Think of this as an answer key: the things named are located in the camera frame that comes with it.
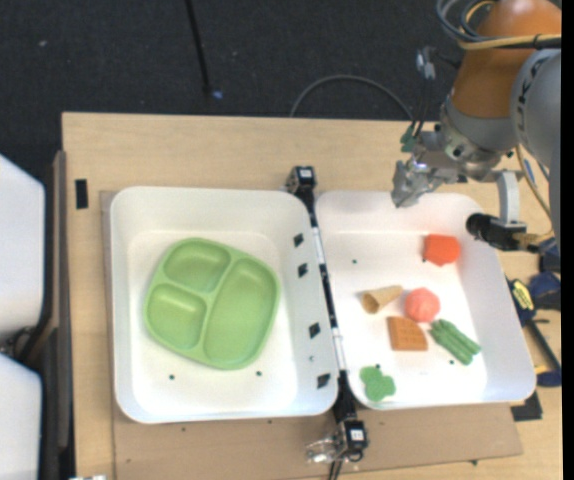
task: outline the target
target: white plastic bin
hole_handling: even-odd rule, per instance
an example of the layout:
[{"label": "white plastic bin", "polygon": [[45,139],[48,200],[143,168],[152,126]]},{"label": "white plastic bin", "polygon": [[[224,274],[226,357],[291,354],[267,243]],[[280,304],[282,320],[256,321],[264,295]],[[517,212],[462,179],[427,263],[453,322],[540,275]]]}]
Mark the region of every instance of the white plastic bin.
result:
[{"label": "white plastic bin", "polygon": [[[398,409],[527,398],[536,377],[498,254],[475,240],[465,223],[481,208],[460,194],[426,194],[410,208],[396,208],[387,192],[337,191],[320,196],[316,214],[343,337],[354,395],[373,409]],[[457,238],[455,263],[423,261],[424,238]],[[403,295],[376,314],[360,294],[401,285]],[[437,318],[453,322],[482,351],[463,365],[427,336],[428,350],[392,351],[386,318],[404,316],[406,293],[419,287],[441,301]],[[427,331],[429,324],[420,324]],[[360,369],[379,365],[396,392],[380,402],[365,395]]]},{"label": "white plastic bin", "polygon": [[0,479],[37,480],[41,381],[0,353]]},{"label": "white plastic bin", "polygon": [[[309,217],[298,199],[278,191],[131,187],[114,197],[110,228],[114,386],[125,414],[162,423],[304,416],[331,407],[338,369]],[[200,364],[145,328],[144,297],[160,258],[196,237],[251,254],[280,279],[273,328],[245,368]]]},{"label": "white plastic bin", "polygon": [[44,242],[44,187],[0,155],[0,343],[38,323]]}]

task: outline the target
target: waffle cone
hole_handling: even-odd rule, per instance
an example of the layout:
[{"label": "waffle cone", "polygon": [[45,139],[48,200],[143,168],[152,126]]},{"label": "waffle cone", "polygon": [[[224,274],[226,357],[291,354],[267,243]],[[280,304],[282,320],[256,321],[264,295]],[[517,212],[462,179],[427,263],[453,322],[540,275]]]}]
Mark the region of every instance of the waffle cone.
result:
[{"label": "waffle cone", "polygon": [[363,292],[360,302],[367,313],[377,313],[383,306],[400,297],[403,287],[400,285],[386,286]]}]

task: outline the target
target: white tray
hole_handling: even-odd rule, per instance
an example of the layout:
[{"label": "white tray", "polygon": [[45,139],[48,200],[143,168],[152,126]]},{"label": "white tray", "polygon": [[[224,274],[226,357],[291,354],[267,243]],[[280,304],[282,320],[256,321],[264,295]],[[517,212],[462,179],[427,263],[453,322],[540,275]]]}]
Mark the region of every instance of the white tray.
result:
[{"label": "white tray", "polygon": [[[397,409],[477,402],[524,400],[535,387],[533,364],[507,289],[498,255],[475,240],[465,222],[480,207],[459,194],[426,194],[411,208],[398,209],[386,192],[327,192],[316,214],[331,280],[349,382],[354,395],[373,409]],[[455,236],[456,263],[423,262],[424,237]],[[439,296],[438,315],[452,321],[482,346],[462,365],[427,336],[426,352],[394,352],[388,316],[404,315],[405,292],[375,315],[359,299],[365,290],[425,286]],[[429,324],[421,324],[427,329]],[[379,365],[396,385],[393,396],[371,402],[359,377]]]},{"label": "white tray", "polygon": [[[116,194],[109,213],[114,387],[125,414],[164,423],[308,416],[331,407],[338,368],[309,216],[298,199],[278,191],[131,187]],[[252,254],[280,279],[273,329],[248,367],[200,364],[145,328],[143,301],[158,261],[192,237]]]}]

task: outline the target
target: dark carpet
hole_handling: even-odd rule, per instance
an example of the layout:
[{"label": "dark carpet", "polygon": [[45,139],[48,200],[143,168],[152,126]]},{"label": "dark carpet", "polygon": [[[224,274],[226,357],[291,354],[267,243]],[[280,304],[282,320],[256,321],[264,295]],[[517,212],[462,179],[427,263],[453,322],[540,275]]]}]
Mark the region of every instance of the dark carpet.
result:
[{"label": "dark carpet", "polygon": [[[307,86],[336,74],[413,108],[416,51],[460,56],[436,0],[192,1],[222,99],[202,91],[185,0],[0,0],[0,152],[41,178],[63,111],[288,116]],[[429,118],[455,75],[438,68]],[[347,81],[320,86],[297,115],[406,119],[383,91]]]}]

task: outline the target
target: green divided plate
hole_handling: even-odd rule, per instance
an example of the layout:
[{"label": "green divided plate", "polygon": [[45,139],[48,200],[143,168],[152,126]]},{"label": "green divided plate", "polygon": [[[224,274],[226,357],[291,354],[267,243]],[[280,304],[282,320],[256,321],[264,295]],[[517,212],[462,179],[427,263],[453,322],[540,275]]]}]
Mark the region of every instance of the green divided plate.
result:
[{"label": "green divided plate", "polygon": [[275,272],[228,245],[190,238],[160,261],[145,298],[145,324],[159,343],[216,368],[252,363],[280,298]]}]

